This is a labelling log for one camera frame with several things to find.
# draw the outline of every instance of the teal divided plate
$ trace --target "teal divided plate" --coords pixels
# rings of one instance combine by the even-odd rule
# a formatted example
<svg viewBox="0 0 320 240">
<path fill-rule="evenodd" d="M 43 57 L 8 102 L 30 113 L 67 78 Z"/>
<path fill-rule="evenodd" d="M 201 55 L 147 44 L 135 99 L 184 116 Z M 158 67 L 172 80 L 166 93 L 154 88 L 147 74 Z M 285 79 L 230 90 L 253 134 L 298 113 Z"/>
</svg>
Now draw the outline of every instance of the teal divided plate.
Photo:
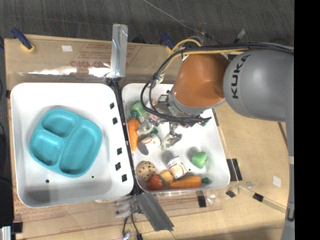
<svg viewBox="0 0 320 240">
<path fill-rule="evenodd" d="M 69 110 L 53 109 L 37 124 L 29 151 L 42 166 L 79 177 L 94 163 L 101 143 L 102 132 L 95 123 Z"/>
</svg>

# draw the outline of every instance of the white plastic tray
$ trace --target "white plastic tray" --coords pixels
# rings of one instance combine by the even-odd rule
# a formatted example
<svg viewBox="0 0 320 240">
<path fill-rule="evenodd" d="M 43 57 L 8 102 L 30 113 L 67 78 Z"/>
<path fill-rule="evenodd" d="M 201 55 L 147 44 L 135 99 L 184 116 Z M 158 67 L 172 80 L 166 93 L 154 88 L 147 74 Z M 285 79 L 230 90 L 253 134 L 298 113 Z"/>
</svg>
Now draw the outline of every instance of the white plastic tray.
<svg viewBox="0 0 320 240">
<path fill-rule="evenodd" d="M 37 123 L 57 108 L 88 118 L 102 131 L 99 153 L 80 177 L 47 169 L 29 152 Z M 11 91 L 11 111 L 17 193 L 25 205 L 56 206 L 130 193 L 133 175 L 116 96 L 110 87 L 100 83 L 21 83 Z"/>
<path fill-rule="evenodd" d="M 131 118 L 130 110 L 132 105 L 140 100 L 143 83 L 131 83 L 126 85 L 122 90 L 122 101 L 126 120 Z M 152 99 L 158 100 L 160 95 L 166 94 L 167 90 L 171 90 L 171 84 L 159 84 L 152 90 Z M 147 103 L 149 89 L 144 93 L 144 101 Z M 182 139 L 175 145 L 171 146 L 168 150 L 161 150 L 158 147 L 155 151 L 148 155 L 142 154 L 138 149 L 132 152 L 133 163 L 136 168 L 141 161 L 152 162 L 158 173 L 164 169 L 168 169 L 167 163 L 173 157 L 179 156 L 187 170 L 190 170 L 188 175 L 198 175 L 201 178 L 208 177 L 210 184 L 202 184 L 199 188 L 183 189 L 183 190 L 203 190 L 203 189 L 220 189 L 226 187 L 230 182 L 230 171 L 228 168 L 226 156 L 221 143 L 220 135 L 216 125 L 213 111 L 206 110 L 202 116 L 212 117 L 205 126 L 199 124 L 189 128 L 182 128 L 179 126 L 176 130 L 177 133 L 182 134 Z M 161 140 L 164 139 L 169 133 L 169 123 L 157 127 L 158 136 Z M 207 162 L 204 168 L 199 169 L 191 163 L 191 157 L 194 152 L 206 152 Z M 137 181 L 140 187 L 146 191 L 147 183 L 137 176 Z M 172 193 L 181 191 L 182 189 L 169 189 L 165 188 L 159 191 L 152 191 L 154 193 Z"/>
</svg>

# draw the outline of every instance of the orange carrot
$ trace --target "orange carrot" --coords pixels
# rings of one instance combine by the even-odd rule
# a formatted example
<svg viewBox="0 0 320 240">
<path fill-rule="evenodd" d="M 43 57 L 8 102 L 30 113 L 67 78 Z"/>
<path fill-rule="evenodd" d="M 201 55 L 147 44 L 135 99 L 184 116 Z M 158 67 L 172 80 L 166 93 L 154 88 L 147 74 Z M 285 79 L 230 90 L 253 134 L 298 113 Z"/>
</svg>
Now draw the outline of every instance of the orange carrot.
<svg viewBox="0 0 320 240">
<path fill-rule="evenodd" d="M 139 129 L 139 121 L 135 118 L 131 118 L 128 121 L 128 133 L 130 139 L 130 145 L 132 151 L 136 151 L 138 143 L 138 134 L 137 130 Z"/>
<path fill-rule="evenodd" d="M 199 187 L 201 183 L 199 176 L 189 176 L 172 182 L 169 186 L 171 189 L 188 189 Z"/>
</svg>

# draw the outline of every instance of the white paper piece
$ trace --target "white paper piece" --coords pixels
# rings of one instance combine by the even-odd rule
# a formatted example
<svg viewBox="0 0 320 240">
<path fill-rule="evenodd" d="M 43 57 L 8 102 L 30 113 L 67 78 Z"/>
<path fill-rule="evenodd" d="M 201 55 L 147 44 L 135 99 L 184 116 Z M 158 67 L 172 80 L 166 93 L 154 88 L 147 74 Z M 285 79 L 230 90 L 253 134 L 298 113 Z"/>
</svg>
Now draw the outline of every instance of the white paper piece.
<svg viewBox="0 0 320 240">
<path fill-rule="evenodd" d="M 74 50 L 72 49 L 71 45 L 61 45 L 62 46 L 62 51 L 64 52 L 73 52 Z"/>
<path fill-rule="evenodd" d="M 277 176 L 273 176 L 273 181 L 272 181 L 273 185 L 281 188 L 281 179 L 278 178 Z"/>
</svg>

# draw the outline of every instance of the white label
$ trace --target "white label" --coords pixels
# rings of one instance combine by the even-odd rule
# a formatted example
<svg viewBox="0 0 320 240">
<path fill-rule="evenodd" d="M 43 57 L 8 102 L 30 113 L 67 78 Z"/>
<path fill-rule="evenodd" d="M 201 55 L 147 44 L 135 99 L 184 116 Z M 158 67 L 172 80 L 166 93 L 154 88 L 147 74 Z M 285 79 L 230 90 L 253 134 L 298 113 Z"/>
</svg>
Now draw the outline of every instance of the white label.
<svg viewBox="0 0 320 240">
<path fill-rule="evenodd" d="M 273 185 L 276 185 L 277 187 L 281 188 L 281 179 L 278 178 L 277 176 L 273 176 Z"/>
<path fill-rule="evenodd" d="M 73 52 L 74 50 L 72 49 L 71 45 L 62 45 L 62 51 L 64 51 L 64 52 Z"/>
</svg>

